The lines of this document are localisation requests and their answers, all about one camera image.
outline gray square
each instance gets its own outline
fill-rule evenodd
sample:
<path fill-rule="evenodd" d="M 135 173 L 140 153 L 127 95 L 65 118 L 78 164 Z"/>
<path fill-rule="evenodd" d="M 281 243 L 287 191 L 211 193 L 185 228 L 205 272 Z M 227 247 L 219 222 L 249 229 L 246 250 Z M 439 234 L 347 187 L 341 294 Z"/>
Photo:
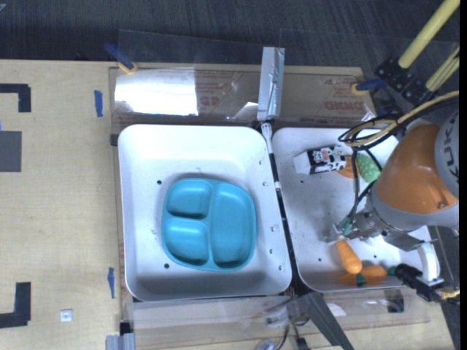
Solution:
<path fill-rule="evenodd" d="M 0 172 L 21 172 L 21 131 L 0 131 Z"/>

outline black corner marking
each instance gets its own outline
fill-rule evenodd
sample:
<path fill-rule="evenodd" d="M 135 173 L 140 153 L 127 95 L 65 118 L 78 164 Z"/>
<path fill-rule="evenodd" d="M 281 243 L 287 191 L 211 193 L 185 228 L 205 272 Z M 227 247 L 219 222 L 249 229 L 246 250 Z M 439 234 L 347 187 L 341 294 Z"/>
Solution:
<path fill-rule="evenodd" d="M 31 283 L 16 283 L 15 310 L 0 314 L 0 328 L 22 327 L 31 320 Z"/>
<path fill-rule="evenodd" d="M 31 112 L 31 87 L 26 84 L 0 83 L 0 93 L 18 94 L 18 112 Z"/>

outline light wood tabletop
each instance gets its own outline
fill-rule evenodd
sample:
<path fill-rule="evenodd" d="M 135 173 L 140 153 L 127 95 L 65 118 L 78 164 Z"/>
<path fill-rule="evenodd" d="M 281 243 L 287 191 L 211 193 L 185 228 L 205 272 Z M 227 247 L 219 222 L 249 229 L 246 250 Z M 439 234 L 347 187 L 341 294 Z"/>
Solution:
<path fill-rule="evenodd" d="M 0 93 L 2 131 L 22 131 L 21 172 L 0 172 L 0 313 L 31 282 L 31 320 L 0 329 L 0 349 L 105 349 L 122 316 L 110 113 L 111 62 L 0 61 L 0 83 L 27 84 L 31 112 Z M 94 91 L 103 98 L 96 115 Z M 115 297 L 107 276 L 115 273 Z M 71 321 L 61 311 L 72 310 Z M 453 349 L 440 306 L 422 324 L 348 330 L 356 349 Z M 330 347 L 321 334 L 313 349 Z M 254 349 L 258 341 L 191 346 Z M 293 336 L 283 349 L 296 349 Z"/>

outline sink basin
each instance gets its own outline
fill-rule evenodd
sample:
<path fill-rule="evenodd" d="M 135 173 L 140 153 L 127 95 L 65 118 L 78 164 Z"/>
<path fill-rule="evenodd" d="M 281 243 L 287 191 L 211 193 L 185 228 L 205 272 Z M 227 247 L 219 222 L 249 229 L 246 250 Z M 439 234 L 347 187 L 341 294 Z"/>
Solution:
<path fill-rule="evenodd" d="M 292 272 L 287 244 L 266 143 L 257 131 L 246 127 L 132 125 L 119 136 L 118 156 L 125 278 L 135 298 L 275 295 L 288 288 Z M 199 179 L 210 186 L 200 184 L 175 193 L 166 207 L 170 216 L 164 217 L 164 200 L 167 194 L 170 197 L 170 189 L 187 179 Z M 223 185 L 232 185 L 238 192 Z M 181 209 L 185 202 L 180 196 L 187 193 L 190 197 L 195 193 L 196 199 L 191 198 L 189 206 Z M 224 217 L 215 213 L 222 208 L 238 211 L 232 215 L 251 221 L 249 199 L 255 212 L 251 240 L 243 235 L 245 230 L 252 231 L 252 225 L 245 222 L 240 234 L 225 234 L 225 229 L 212 229 L 204 222 L 207 214 L 210 219 Z M 212 207 L 215 201 L 220 203 Z M 172 232 L 169 237 L 164 237 L 164 220 L 164 230 Z M 180 248 L 174 242 L 180 230 L 185 239 L 191 238 L 191 247 Z M 235 240 L 240 240 L 237 247 Z M 199 268 L 206 263 L 217 267 Z"/>

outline wooden surface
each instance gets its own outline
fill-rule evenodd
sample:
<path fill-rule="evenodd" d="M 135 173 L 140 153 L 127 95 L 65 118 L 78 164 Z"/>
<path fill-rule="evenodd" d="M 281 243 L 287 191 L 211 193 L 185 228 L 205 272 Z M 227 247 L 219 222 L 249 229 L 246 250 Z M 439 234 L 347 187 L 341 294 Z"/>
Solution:
<path fill-rule="evenodd" d="M 0 349 L 104 349 L 118 331 L 117 216 L 109 145 L 109 68 L 114 63 L 0 61 L 0 82 L 27 83 L 32 113 L 0 94 L 3 131 L 23 132 L 22 172 L 0 173 L 0 312 L 13 310 L 15 283 L 32 284 L 27 327 L 0 329 Z M 97 118 L 94 90 L 104 99 Z M 71 308 L 73 320 L 60 322 Z M 439 306 L 425 324 L 350 330 L 356 349 L 453 349 Z M 291 338 L 283 349 L 295 349 Z M 321 334 L 313 348 L 337 349 Z M 254 349 L 259 341 L 192 349 Z"/>

